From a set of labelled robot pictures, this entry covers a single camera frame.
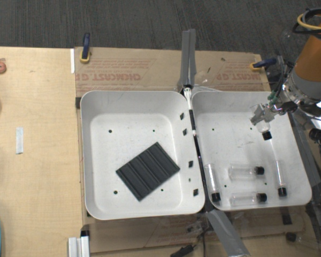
clear vial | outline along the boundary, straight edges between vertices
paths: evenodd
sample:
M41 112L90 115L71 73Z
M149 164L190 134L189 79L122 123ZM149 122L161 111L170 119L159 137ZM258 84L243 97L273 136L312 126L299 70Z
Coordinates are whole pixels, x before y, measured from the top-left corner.
M241 192L232 194L230 203L231 206L252 206L265 203L267 199L266 193Z
M307 236L303 233L293 232L287 232L285 234L285 237L289 243L306 246L312 248L313 250L321 252L321 243L316 240L316 237Z
M203 168L210 198L213 202L218 203L220 202L221 197L220 189L215 175L214 164L207 164Z
M286 184L284 182L283 163L281 161L276 161L276 185L278 195L280 197L286 197L288 194Z
M263 167L250 164L232 164L228 169L228 175L231 180L254 180L264 175L264 172Z
M270 124L268 122L265 122L264 120L258 122L256 124L256 127L260 133L264 133L270 130Z

black cable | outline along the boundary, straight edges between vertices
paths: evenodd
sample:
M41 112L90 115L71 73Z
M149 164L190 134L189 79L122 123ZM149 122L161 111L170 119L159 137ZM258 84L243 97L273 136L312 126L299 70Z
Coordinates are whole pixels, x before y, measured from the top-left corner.
M203 235L202 235L202 243L203 243L203 257L206 257L206 248L205 248L205 239L204 239L204 236L205 236L205 232L204 232Z
M274 86L274 91L277 92L278 88L279 88L279 84L281 83L281 80L282 80L282 76L281 76L281 73L278 73L276 75L274 75L275 77L279 76L279 79L278 81L274 81L274 82L269 82L270 84L275 84L276 83L276 86Z
M284 76L285 76L285 70L284 70L284 61L283 61L283 58L281 56L279 56L280 60L279 63L280 63L280 68L281 68L281 77L278 81L278 85L277 85L277 88L276 88L276 97L279 96L280 92L282 91L282 85L284 83Z
M309 19L311 19L312 17L318 15L318 14L321 14L321 9L318 8L318 9L307 9L306 12L302 15L302 22L303 23L307 23L307 21ZM298 31L297 28L299 27L299 23L296 22L296 24L294 25L292 31L293 33L296 33L296 34L307 34L307 35L313 35L314 37L316 37L317 39L320 39L321 40L321 29L307 29L307 28L304 28L303 31Z
M170 255L170 257L183 257L183 256L186 256L187 254L192 252L195 247L196 247L196 245L195 246L188 245L188 246L185 246L185 247L181 247L178 251L172 253Z
M294 66L295 66L295 63L290 62L290 61L288 61L288 60L284 60L284 64L286 64L286 65L288 66L288 68L289 68L289 70L287 71L287 73L290 73L290 72L293 70Z

